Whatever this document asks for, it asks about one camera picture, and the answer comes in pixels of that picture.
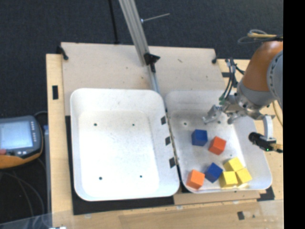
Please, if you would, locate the black cylinder on white bracket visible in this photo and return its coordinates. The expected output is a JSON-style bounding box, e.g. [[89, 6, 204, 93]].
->
[[248, 114, 277, 152]]

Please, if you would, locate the light orange cube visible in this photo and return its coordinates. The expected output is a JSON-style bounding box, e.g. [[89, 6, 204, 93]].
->
[[186, 169, 206, 190]]

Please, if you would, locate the dark orange cube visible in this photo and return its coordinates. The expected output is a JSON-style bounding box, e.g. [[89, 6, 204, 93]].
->
[[208, 136, 227, 156]]

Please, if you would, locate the pale wood board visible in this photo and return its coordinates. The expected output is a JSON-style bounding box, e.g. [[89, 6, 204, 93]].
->
[[60, 42, 267, 206]]

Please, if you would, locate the white plastic tray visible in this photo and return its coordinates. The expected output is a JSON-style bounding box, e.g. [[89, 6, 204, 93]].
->
[[70, 87, 181, 202], [164, 89, 273, 194]]

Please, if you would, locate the blue cube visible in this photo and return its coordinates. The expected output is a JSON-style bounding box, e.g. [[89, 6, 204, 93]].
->
[[191, 129, 208, 147], [204, 162, 224, 184]]

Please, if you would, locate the yellow cube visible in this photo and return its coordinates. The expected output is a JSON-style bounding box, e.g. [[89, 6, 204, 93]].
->
[[218, 170, 239, 188], [235, 167, 253, 184], [223, 157, 244, 173]]

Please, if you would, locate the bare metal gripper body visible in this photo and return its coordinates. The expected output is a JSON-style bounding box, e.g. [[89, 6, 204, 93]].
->
[[221, 93, 265, 121]]

